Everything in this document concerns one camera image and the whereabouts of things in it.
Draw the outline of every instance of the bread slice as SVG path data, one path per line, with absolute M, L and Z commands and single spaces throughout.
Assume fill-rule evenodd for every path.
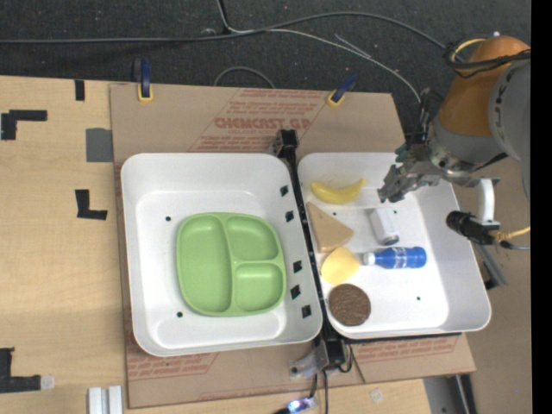
M 313 203 L 307 203 L 312 230 L 317 238 L 318 251 L 328 253 L 346 244 L 353 237 L 353 230 L 334 217 L 321 211 Z

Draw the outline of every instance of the blue clamp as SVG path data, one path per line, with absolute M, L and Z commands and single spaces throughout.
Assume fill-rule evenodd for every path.
M 154 99 L 154 88 L 151 85 L 151 66 L 148 59 L 140 60 L 138 99 L 141 103 L 150 103 Z
M 331 92 L 328 95 L 328 99 L 326 100 L 326 103 L 328 103 L 332 107 L 339 106 L 343 102 L 343 99 L 345 98 L 344 97 L 345 92 L 349 91 L 354 87 L 354 83 L 356 83 L 356 79 L 357 79 L 356 73 L 349 75 L 347 79 L 345 79 L 345 81 L 343 81 L 343 83 L 339 85 L 337 89 L 335 89 L 333 92 Z

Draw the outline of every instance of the blue bottle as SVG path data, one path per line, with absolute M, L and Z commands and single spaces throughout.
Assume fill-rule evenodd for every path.
M 364 253 L 366 265 L 379 265 L 384 268 L 420 268 L 427 261 L 427 254 L 421 247 L 389 247 L 375 253 Z

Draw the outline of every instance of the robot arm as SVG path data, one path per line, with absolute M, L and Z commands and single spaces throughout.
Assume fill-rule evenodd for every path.
M 479 42 L 466 63 L 461 48 Z M 428 138 L 401 155 L 378 189 L 381 202 L 394 203 L 424 185 L 446 179 L 475 186 L 473 173 L 509 155 L 523 165 L 530 199 L 530 48 L 508 36 L 475 39 L 449 49 L 458 76 L 430 124 Z

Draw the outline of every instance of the wooden surface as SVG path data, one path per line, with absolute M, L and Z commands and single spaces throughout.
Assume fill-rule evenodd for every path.
M 85 155 L 85 131 L 110 129 L 108 87 L 86 82 L 77 102 L 72 80 L 0 77 L 0 111 L 48 112 L 0 142 L 0 348 L 16 348 L 12 375 L 55 378 L 51 390 L 0 394 L 1 413 L 85 413 L 88 388 L 125 388 L 113 166 Z M 90 190 L 106 221 L 77 219 L 76 189 Z M 296 396 L 137 411 L 270 413 Z M 430 413 L 421 380 L 331 389 L 329 405 L 335 414 Z

